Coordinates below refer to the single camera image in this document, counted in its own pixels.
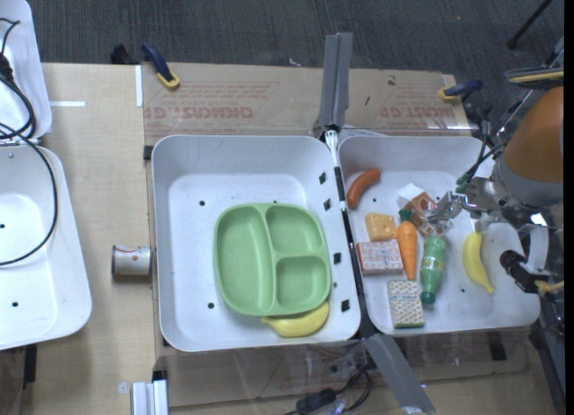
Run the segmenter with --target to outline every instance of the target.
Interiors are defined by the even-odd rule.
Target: yellow banana
[[[263,316],[267,323],[282,337],[304,337],[318,331],[329,316],[329,302],[296,316]]]
[[[463,243],[463,265],[466,274],[471,280],[481,284],[490,293],[494,292],[494,287],[488,279],[481,259],[481,245],[483,244],[483,234],[473,232],[466,237]]]

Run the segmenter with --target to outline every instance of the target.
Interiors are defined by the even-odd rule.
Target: green bottle
[[[446,250],[447,244],[441,237],[428,237],[424,241],[420,270],[423,304],[433,304],[437,297],[436,291],[442,282],[442,274],[445,270]]]

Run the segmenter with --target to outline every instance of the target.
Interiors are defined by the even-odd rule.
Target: hot dog
[[[347,191],[347,204],[349,208],[356,208],[359,198],[365,189],[380,179],[380,170],[376,168],[367,169],[362,172],[351,184]]]

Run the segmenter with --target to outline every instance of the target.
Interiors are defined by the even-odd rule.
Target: wooden table
[[[152,280],[111,275],[113,245],[150,242],[144,118],[135,67],[44,64],[53,106],[44,145],[62,161],[83,246],[93,310],[88,324],[63,339],[38,344],[36,381],[22,394],[22,414],[127,415],[132,382],[151,381],[155,362]],[[438,413],[554,414],[537,352],[522,372],[426,384]],[[173,413],[284,413],[298,398],[223,403]],[[376,388],[358,413],[399,414],[390,390]]]

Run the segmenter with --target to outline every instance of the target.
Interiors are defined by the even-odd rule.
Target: green divided plate
[[[215,223],[213,255],[223,299],[244,315],[306,312],[325,301],[331,289],[323,229],[299,206],[229,208]]]

